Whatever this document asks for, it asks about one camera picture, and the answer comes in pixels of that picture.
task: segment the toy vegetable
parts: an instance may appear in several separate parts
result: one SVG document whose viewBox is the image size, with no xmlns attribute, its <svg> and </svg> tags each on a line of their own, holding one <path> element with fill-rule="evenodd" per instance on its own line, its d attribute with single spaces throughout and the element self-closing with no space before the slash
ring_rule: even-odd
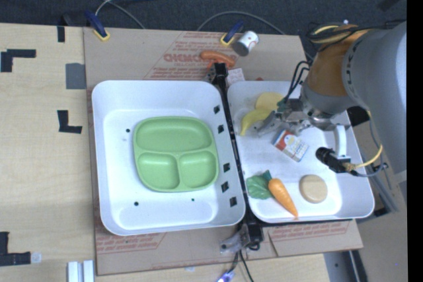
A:
<svg viewBox="0 0 423 282">
<path fill-rule="evenodd" d="M 277 178 L 272 178 L 268 170 L 264 172 L 262 177 L 268 181 L 268 189 L 276 201 L 278 201 L 293 216 L 298 217 L 297 208 L 293 204 L 292 198 L 282 181 Z"/>
</svg>

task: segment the beige round object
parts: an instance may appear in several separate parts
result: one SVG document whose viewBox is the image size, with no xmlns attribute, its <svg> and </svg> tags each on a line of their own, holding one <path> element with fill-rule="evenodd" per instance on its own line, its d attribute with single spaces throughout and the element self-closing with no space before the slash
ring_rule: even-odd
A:
<svg viewBox="0 0 423 282">
<path fill-rule="evenodd" d="M 328 186 L 320 176 L 310 174 L 300 179 L 299 191 L 308 202 L 320 203 L 328 195 Z"/>
</svg>

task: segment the blue clamp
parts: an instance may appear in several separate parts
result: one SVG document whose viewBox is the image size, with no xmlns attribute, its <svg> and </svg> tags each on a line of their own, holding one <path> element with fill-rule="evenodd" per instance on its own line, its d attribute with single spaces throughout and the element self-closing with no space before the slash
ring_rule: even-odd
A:
<svg viewBox="0 0 423 282">
<path fill-rule="evenodd" d="M 105 30 L 100 19 L 98 19 L 94 13 L 86 10 L 84 15 L 85 18 L 87 18 L 87 20 L 90 22 L 90 25 L 94 28 L 94 33 L 100 38 L 100 40 L 104 42 L 109 39 L 110 34 Z"/>
<path fill-rule="evenodd" d="M 232 28 L 228 31 L 228 33 L 225 33 L 221 38 L 220 42 L 224 46 L 229 46 L 234 38 L 235 33 L 238 33 L 241 31 L 244 27 L 244 22 L 242 20 L 238 20 L 235 25 L 232 26 Z"/>
</svg>

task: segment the orange sausage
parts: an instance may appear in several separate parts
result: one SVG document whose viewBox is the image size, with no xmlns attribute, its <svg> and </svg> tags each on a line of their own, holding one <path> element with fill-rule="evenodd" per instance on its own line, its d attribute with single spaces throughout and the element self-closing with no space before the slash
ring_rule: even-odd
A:
<svg viewBox="0 0 423 282">
<path fill-rule="evenodd" d="M 225 63 L 229 68 L 235 66 L 235 60 L 226 54 L 217 51 L 203 51 L 200 53 L 203 60 L 210 60 L 220 63 Z"/>
</svg>

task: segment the cardboard box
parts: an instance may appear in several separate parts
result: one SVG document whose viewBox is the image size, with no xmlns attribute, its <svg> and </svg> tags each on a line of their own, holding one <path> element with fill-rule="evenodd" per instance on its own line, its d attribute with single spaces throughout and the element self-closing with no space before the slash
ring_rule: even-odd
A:
<svg viewBox="0 0 423 282">
<path fill-rule="evenodd" d="M 221 33 L 108 29 L 102 42 L 92 28 L 84 28 L 85 67 L 90 153 L 95 205 L 95 241 L 98 275 L 231 262 L 220 253 L 219 242 L 236 227 L 116 236 L 102 225 L 99 215 L 95 140 L 91 93 L 105 80 L 202 80 L 207 64 L 202 50 L 217 50 L 236 60 L 246 80 L 290 81 L 298 61 L 304 60 L 297 36 L 260 35 L 260 43 L 240 57 L 219 43 Z M 277 258 L 362 247 L 356 222 L 289 224 L 265 227 L 260 250 L 247 250 L 247 259 Z"/>
</svg>

